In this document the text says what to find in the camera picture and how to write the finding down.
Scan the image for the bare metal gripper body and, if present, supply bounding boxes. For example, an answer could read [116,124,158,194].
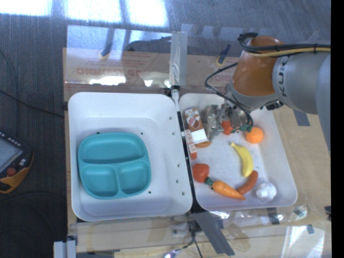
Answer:
[205,103,251,132]

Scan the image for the small red toy fruit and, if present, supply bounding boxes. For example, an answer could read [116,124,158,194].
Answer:
[221,119,235,136]

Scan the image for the brown and white carton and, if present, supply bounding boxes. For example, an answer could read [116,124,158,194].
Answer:
[184,107,209,145]

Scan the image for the orange fruit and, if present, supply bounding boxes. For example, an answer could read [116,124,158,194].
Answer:
[245,127,264,145]

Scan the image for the red and white packet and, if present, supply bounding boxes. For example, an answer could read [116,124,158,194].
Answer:
[185,129,198,160]

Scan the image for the white plastic tray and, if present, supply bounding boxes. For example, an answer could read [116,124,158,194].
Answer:
[67,91,194,222]
[178,92,298,212]

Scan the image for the yellow banana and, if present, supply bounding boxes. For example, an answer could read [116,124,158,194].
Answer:
[230,142,254,178]

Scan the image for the orange carrot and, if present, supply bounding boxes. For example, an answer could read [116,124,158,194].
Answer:
[204,177,246,201]

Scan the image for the brown sausage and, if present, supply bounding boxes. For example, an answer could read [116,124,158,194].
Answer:
[236,170,259,196]

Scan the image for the brown cardboard board, red print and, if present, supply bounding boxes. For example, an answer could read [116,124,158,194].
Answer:
[62,47,332,254]

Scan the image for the white garlic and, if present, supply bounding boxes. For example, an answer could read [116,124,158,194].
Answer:
[255,182,277,200]

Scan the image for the teal divided plate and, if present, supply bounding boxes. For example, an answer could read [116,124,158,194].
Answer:
[77,132,152,200]

